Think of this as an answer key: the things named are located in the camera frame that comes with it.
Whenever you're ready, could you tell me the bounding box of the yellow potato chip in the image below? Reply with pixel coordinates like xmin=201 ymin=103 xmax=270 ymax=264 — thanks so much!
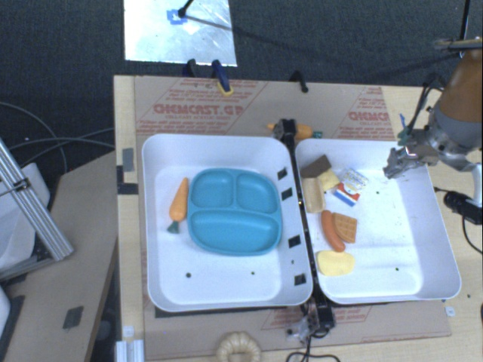
xmin=315 ymin=249 xmax=356 ymax=278

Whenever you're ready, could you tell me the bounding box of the black cylinder on white bracket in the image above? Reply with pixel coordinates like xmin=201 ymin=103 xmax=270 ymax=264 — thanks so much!
xmin=439 ymin=152 xmax=483 ymax=225

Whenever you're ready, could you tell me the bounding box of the orange carrot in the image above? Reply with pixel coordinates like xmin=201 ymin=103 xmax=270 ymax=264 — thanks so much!
xmin=266 ymin=122 xmax=325 ymax=141
xmin=166 ymin=176 xmax=190 ymax=235

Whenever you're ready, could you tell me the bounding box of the brown chocolate biscuit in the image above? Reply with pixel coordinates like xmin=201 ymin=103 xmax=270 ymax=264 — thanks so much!
xmin=300 ymin=154 xmax=333 ymax=179

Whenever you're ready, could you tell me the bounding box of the red white blue carton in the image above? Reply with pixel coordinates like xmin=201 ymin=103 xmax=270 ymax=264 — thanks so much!
xmin=331 ymin=182 xmax=361 ymax=208

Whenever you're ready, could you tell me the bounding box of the orange sausage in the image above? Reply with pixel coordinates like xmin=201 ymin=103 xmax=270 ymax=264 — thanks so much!
xmin=320 ymin=209 xmax=346 ymax=253

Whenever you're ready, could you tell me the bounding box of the thin black rod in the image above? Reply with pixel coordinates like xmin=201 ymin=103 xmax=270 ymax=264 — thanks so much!
xmin=283 ymin=118 xmax=326 ymax=308

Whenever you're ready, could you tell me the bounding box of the pale yellow block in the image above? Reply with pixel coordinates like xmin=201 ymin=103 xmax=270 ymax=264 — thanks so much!
xmin=316 ymin=169 xmax=341 ymax=193

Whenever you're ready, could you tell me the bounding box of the beige bread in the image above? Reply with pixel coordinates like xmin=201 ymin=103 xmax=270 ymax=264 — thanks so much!
xmin=302 ymin=177 xmax=327 ymax=214

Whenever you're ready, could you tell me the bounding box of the black block with thin wires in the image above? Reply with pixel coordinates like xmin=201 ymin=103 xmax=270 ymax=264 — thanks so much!
xmin=300 ymin=302 xmax=337 ymax=339
xmin=273 ymin=118 xmax=298 ymax=141

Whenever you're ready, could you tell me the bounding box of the beige doughnut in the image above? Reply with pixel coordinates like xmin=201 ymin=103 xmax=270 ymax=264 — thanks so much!
xmin=215 ymin=331 xmax=263 ymax=362

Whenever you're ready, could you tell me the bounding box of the brown cardboard board red print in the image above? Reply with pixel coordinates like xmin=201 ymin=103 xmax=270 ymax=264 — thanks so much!
xmin=133 ymin=75 xmax=453 ymax=358

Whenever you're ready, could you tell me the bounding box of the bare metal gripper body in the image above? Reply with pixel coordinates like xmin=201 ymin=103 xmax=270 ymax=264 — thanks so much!
xmin=402 ymin=132 xmax=443 ymax=170

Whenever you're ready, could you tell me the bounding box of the clear plastic packet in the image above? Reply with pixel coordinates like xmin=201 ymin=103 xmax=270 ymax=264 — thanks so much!
xmin=337 ymin=167 xmax=370 ymax=195

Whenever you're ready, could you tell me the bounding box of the brown waffle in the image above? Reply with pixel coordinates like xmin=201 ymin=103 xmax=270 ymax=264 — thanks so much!
xmin=331 ymin=212 xmax=358 ymax=245

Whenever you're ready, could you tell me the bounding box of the white plastic tray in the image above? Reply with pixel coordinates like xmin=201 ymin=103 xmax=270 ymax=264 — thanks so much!
xmin=294 ymin=137 xmax=463 ymax=305
xmin=140 ymin=133 xmax=315 ymax=313

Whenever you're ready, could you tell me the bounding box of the blue divided plate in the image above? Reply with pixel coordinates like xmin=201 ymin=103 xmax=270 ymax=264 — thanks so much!
xmin=186 ymin=167 xmax=284 ymax=257

